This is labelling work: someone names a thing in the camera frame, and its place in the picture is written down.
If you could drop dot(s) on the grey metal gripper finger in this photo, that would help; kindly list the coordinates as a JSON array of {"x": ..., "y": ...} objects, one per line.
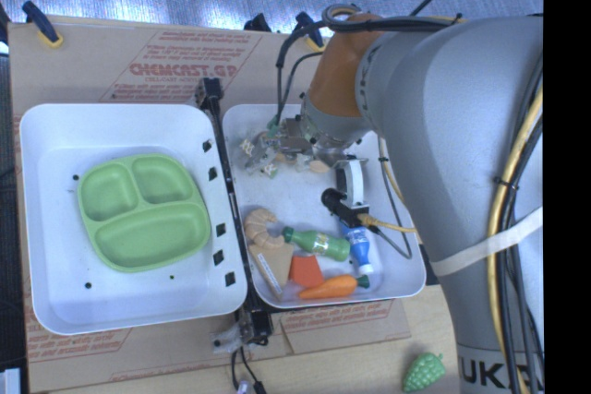
[
  {"x": 271, "y": 154},
  {"x": 254, "y": 160}
]

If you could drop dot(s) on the tan croissant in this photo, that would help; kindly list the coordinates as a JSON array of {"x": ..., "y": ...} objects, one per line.
[{"x": 261, "y": 228}]

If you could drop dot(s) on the orange wedge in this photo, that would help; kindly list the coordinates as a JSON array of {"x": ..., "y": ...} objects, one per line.
[{"x": 305, "y": 272}]

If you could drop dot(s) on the orange carrot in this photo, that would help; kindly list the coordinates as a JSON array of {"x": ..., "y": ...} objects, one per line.
[{"x": 330, "y": 287}]

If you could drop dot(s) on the green bottle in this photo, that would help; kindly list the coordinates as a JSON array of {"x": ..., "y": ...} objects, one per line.
[{"x": 323, "y": 243}]

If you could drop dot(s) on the blue bottle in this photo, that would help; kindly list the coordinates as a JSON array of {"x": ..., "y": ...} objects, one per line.
[{"x": 360, "y": 247}]

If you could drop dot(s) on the tan biscuit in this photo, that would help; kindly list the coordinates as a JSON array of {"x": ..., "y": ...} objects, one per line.
[{"x": 319, "y": 166}]

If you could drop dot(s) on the black cylinder on white bracket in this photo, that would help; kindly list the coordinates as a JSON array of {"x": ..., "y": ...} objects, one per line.
[{"x": 353, "y": 180}]

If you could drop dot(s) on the brown cardboard board red print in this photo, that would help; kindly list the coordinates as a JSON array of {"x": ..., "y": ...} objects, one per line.
[{"x": 138, "y": 55}]

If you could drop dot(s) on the white plastic tray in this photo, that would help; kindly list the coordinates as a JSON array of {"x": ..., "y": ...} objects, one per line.
[
  {"x": 55, "y": 217},
  {"x": 300, "y": 198}
]

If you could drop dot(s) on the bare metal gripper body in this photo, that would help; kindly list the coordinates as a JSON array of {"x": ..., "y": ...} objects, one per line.
[{"x": 295, "y": 138}]

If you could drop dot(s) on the tan bread slice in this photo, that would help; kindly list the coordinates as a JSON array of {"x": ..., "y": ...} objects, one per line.
[{"x": 274, "y": 265}]

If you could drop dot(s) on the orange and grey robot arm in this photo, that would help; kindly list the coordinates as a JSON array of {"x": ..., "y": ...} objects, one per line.
[{"x": 429, "y": 115}]

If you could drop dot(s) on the green divided plate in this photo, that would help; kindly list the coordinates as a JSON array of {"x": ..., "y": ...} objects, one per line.
[{"x": 143, "y": 217}]

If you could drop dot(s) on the green grapes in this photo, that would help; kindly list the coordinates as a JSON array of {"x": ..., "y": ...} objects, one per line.
[{"x": 422, "y": 373}]

